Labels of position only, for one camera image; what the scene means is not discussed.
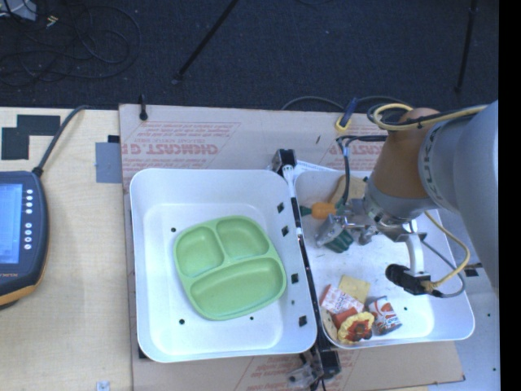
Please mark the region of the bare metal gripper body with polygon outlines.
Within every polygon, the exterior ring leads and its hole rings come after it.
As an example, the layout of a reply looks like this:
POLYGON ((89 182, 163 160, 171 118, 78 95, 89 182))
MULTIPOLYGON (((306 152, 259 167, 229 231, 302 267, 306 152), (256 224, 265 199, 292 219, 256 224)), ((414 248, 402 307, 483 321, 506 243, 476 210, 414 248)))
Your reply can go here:
POLYGON ((393 242, 405 242, 410 236, 409 221, 385 212, 373 200, 350 199, 344 209, 347 229, 357 241, 358 230, 375 226, 379 234, 393 242))

